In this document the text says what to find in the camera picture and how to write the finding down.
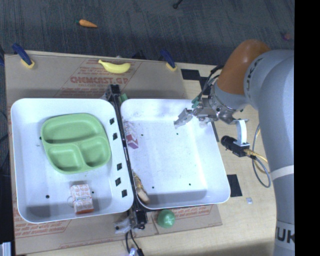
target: green plate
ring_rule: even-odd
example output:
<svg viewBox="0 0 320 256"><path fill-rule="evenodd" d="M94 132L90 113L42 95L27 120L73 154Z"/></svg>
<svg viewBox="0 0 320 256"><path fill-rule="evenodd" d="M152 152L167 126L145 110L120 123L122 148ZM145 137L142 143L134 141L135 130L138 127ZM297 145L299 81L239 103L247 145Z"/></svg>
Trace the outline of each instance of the green plate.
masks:
<svg viewBox="0 0 320 256"><path fill-rule="evenodd" d="M66 114L48 119L41 127L41 140L51 165L64 174L101 167L111 158L105 129L92 114Z"/></svg>

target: banana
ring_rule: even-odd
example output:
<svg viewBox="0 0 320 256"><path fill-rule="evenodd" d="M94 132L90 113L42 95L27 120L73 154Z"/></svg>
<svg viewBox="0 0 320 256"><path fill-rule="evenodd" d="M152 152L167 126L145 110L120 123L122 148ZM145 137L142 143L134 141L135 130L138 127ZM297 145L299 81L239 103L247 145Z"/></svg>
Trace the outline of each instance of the banana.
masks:
<svg viewBox="0 0 320 256"><path fill-rule="evenodd" d="M113 64L110 62L104 62L101 59L99 59L98 63L100 63L106 71L110 73L115 73L115 74L121 74L124 72L127 72L131 66L130 63L123 63L123 64Z"/></svg>

